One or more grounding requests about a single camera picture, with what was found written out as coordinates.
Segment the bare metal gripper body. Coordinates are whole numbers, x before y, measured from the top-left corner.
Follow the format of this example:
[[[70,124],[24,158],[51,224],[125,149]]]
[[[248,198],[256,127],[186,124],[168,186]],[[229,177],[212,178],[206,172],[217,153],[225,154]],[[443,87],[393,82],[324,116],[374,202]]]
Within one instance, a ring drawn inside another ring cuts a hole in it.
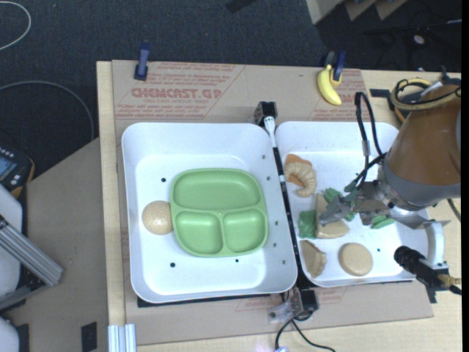
[[[352,210],[358,213],[384,214],[404,205],[387,180],[366,181],[351,196]]]

